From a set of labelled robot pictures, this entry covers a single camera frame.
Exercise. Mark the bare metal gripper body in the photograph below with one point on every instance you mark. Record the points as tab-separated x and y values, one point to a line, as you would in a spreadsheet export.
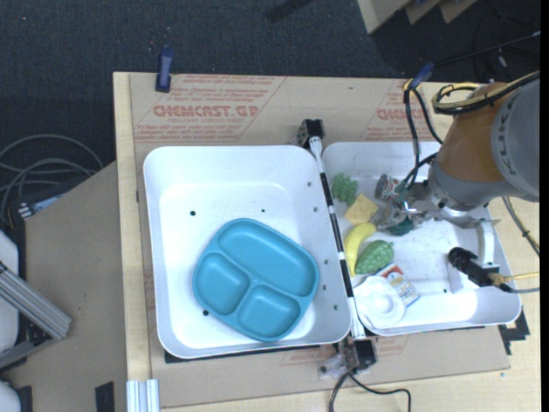
429	204

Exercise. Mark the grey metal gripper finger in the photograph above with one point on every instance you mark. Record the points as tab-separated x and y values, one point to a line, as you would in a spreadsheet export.
401	213
383	218

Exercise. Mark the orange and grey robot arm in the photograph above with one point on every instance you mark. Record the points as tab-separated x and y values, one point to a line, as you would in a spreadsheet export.
476	153

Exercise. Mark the dark green toy vegetable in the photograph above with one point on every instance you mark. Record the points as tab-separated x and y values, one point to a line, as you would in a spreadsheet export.
402	228

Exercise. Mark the yellow cheese wedge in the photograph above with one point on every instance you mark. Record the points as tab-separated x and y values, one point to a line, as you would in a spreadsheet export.
361	209

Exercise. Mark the small red and white can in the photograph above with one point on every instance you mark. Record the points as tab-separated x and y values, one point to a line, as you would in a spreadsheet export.
387	187

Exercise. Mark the yellow banana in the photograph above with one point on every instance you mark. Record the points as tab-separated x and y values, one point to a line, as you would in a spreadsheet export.
355	240

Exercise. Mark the green bumpy fruit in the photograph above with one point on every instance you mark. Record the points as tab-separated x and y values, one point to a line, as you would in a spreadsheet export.
374	256

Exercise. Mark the green grapes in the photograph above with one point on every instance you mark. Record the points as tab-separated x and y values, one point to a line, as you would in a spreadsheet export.
344	188

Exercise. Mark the thin black and white rod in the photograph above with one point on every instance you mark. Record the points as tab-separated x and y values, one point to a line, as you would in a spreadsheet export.
333	221

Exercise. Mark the white plastic tray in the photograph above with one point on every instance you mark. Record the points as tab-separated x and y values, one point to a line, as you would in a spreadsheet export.
240	178
429	256

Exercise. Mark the white and orange packet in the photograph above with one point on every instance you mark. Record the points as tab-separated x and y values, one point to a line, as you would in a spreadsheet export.
405	288

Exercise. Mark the white fried egg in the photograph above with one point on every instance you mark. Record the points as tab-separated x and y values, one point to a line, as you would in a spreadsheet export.
381	303

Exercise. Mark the blue divided plate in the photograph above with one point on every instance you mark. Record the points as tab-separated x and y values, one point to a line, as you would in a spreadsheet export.
257	273

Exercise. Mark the brown cardboard board red print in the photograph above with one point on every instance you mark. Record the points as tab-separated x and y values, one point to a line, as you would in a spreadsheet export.
274	97

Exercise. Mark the black cylinder on white bracket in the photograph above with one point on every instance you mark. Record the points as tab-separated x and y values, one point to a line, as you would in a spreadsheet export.
467	266

